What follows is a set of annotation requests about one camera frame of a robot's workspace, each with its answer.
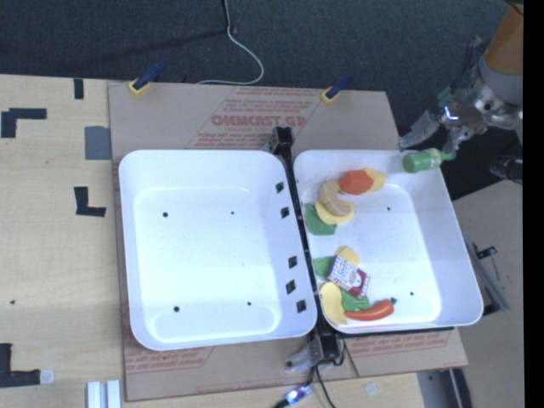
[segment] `cardboard sheet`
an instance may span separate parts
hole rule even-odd
[[[133,337],[128,320],[118,167],[141,149],[266,149],[274,127],[289,126],[293,156],[311,149],[394,150],[398,134],[383,92],[342,91],[332,104],[321,91],[153,83],[140,96],[125,82],[109,84],[111,154],[127,400],[146,400],[303,383],[284,372],[284,358],[305,337],[222,347],[150,351]],[[360,337],[349,357],[324,379],[375,376],[466,364],[457,330]]]

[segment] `ketchup packet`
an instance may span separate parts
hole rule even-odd
[[[371,279],[361,269],[338,255],[332,260],[326,278],[356,298],[366,295],[366,289]]]

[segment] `orange cylinder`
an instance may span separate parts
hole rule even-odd
[[[516,4],[521,14],[523,4]],[[504,74],[521,75],[524,72],[524,17],[509,8],[496,29],[485,51],[485,63]]]

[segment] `orange toy fruit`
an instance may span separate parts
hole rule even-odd
[[[372,187],[374,180],[364,169],[358,169],[347,171],[338,182],[342,192],[360,195],[363,192],[367,192]]]

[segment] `blue clamp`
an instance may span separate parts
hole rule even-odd
[[[328,89],[321,93],[321,101],[327,103],[328,105],[338,98],[340,91],[344,89],[352,80],[354,76],[351,74],[340,79],[336,84],[330,86]]]
[[[167,63],[164,61],[150,66],[144,74],[128,84],[128,89],[132,94],[140,95],[149,88],[150,82],[154,82],[166,68]]]

